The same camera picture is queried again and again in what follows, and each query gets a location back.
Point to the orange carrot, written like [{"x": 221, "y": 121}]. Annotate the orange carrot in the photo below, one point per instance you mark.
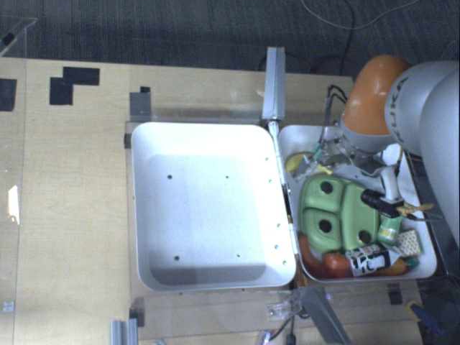
[{"x": 393, "y": 269}]

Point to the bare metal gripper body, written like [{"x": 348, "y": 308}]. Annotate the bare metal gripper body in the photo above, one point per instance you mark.
[{"x": 338, "y": 153}]

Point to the white yellow patterned packet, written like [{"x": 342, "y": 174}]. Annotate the white yellow patterned packet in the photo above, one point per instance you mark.
[{"x": 409, "y": 243}]

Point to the pale wood board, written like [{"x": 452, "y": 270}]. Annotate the pale wood board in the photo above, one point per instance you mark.
[{"x": 215, "y": 92}]

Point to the black cylinder on white bracket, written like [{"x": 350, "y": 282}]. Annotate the black cylinder on white bracket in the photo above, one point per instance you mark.
[{"x": 390, "y": 183}]

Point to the green can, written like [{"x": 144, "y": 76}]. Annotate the green can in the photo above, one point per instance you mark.
[{"x": 389, "y": 230}]

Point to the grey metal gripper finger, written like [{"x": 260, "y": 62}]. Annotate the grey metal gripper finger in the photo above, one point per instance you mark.
[{"x": 305, "y": 165}]

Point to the white plastic tray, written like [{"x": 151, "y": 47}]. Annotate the white plastic tray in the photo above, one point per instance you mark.
[
  {"x": 212, "y": 210},
  {"x": 424, "y": 261}
]

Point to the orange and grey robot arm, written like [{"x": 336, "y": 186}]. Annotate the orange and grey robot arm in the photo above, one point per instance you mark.
[{"x": 424, "y": 120}]

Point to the yellow banana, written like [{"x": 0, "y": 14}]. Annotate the yellow banana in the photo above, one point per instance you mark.
[{"x": 293, "y": 161}]

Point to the black and white carton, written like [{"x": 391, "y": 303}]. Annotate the black and white carton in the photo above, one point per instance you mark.
[{"x": 366, "y": 261}]

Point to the red sausage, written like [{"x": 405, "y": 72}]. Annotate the red sausage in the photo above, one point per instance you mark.
[{"x": 309, "y": 257}]

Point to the red can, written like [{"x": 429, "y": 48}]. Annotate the red can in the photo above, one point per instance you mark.
[{"x": 336, "y": 264}]

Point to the green divided plate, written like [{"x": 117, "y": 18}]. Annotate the green divided plate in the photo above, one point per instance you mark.
[{"x": 354, "y": 214}]

